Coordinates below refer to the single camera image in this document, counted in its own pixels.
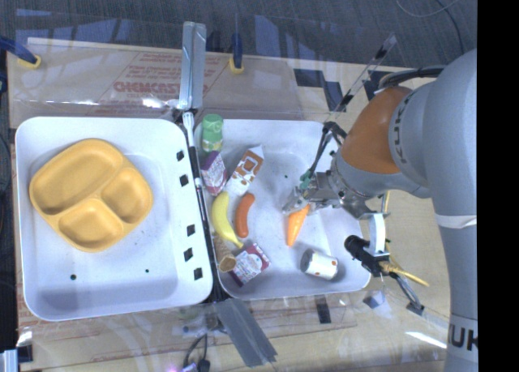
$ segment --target black cable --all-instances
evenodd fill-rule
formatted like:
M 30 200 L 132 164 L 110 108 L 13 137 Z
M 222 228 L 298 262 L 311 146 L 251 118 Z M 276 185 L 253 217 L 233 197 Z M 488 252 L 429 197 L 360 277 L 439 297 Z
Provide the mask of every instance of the black cable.
M 461 39 L 461 34 L 460 34 L 460 28 L 457 26 L 456 20 L 454 20 L 453 16 L 448 11 L 447 7 L 440 0 L 434 0 L 434 1 L 441 6 L 441 8 L 445 11 L 445 13 L 448 15 L 448 17 L 453 22 L 454 28 L 456 29 L 457 39 L 460 44 L 461 55 L 463 55 L 465 53 L 465 46 L 463 45 L 463 40 Z
M 207 352 L 208 352 L 208 333 L 207 332 L 205 332 L 201 337 L 197 338 L 191 344 L 191 346 L 187 350 L 186 356 L 184 357 L 184 362 L 182 364 L 182 368 L 185 368 L 186 366 L 189 365 L 189 356 L 192 354 L 192 352 L 195 350 L 196 346 L 198 346 L 198 343 L 200 343 L 200 341 L 202 339 L 205 339 L 205 343 L 204 343 L 204 356 L 202 357 L 202 359 L 205 359 L 205 357 L 207 355 Z
M 409 298 L 411 305 L 416 309 L 421 309 L 422 303 L 420 303 L 420 300 L 418 299 L 418 296 L 413 291 L 413 289 L 397 273 L 390 272 L 389 276 L 397 281 L 401 290 L 404 292 L 407 298 Z
M 312 177 L 314 175 L 315 168 L 319 163 L 319 159 L 323 155 L 324 149 L 328 145 L 330 138 L 327 137 L 327 135 L 328 129 L 323 129 L 323 134 L 321 135 L 321 140 L 319 141 L 319 147 L 317 148 L 317 153 L 315 154 L 314 163 L 312 163 L 312 165 L 308 169 L 308 177 Z
M 392 72 L 382 77 L 378 88 L 394 87 L 413 78 L 436 78 L 443 70 L 444 66 L 426 66 L 414 70 Z

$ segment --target small carton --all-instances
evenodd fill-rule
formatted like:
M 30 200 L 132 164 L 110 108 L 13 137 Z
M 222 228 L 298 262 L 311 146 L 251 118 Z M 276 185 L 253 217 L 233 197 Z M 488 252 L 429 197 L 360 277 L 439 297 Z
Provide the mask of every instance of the small carton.
M 237 196 L 243 196 L 260 171 L 263 160 L 264 156 L 261 146 L 248 149 L 243 154 L 238 166 L 236 166 L 236 169 L 225 185 L 225 189 Z
M 227 170 L 218 151 L 212 151 L 200 168 L 209 194 L 218 196 L 227 182 Z
M 236 266 L 229 274 L 236 284 L 243 287 L 246 283 L 265 271 L 270 265 L 270 260 L 263 250 L 254 243 L 241 253 L 236 255 Z

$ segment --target yellow divided plate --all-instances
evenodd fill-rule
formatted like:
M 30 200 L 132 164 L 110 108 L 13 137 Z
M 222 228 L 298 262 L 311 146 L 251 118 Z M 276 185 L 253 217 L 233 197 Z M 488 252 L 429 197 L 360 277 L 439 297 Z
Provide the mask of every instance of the yellow divided plate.
M 151 211 L 152 190 L 111 143 L 84 139 L 39 169 L 29 197 L 40 215 L 71 245 L 103 251 Z

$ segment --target gray carpet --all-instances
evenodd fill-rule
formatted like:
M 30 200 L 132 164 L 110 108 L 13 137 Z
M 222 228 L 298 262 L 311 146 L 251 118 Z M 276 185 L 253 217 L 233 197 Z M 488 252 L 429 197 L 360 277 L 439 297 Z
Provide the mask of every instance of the gray carpet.
M 456 0 L 438 1 L 448 5 Z M 418 15 L 438 11 L 437 0 L 400 2 L 414 15 L 404 12 L 396 0 L 0 0 L 0 35 L 18 39 L 36 30 L 74 37 L 82 16 L 98 16 L 149 22 L 133 36 L 134 43 L 171 47 L 178 45 L 180 35 L 167 24 L 190 20 L 206 24 L 208 33 L 219 32 L 221 41 L 215 48 L 227 50 L 237 15 L 244 53 L 249 54 L 365 63 L 394 32 L 397 50 L 385 65 L 419 67 L 447 64 L 477 46 L 478 0 L 459 0 L 448 11 L 427 17 Z M 74 16 L 41 16 L 45 12 Z M 269 39 L 272 31 L 280 39 Z M 3 98 L 0 130 L 7 138 Z M 6 163 L 0 161 L 3 177 L 9 174 Z M 5 205 L 0 236 L 0 352 L 16 339 L 11 207 Z

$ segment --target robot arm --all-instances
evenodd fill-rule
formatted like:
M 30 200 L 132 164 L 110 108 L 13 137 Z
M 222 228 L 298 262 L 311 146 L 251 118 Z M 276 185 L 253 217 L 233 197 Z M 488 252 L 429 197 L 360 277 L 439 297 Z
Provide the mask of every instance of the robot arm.
M 377 93 L 330 170 L 296 188 L 284 207 L 291 212 L 306 203 L 314 209 L 331 205 L 374 219 L 365 202 L 388 190 L 431 198 L 451 288 L 448 371 L 478 370 L 476 80 L 475 49 L 414 92 L 390 87 Z M 373 244 L 362 248 L 349 237 L 345 246 L 355 258 L 364 253 L 384 259 Z

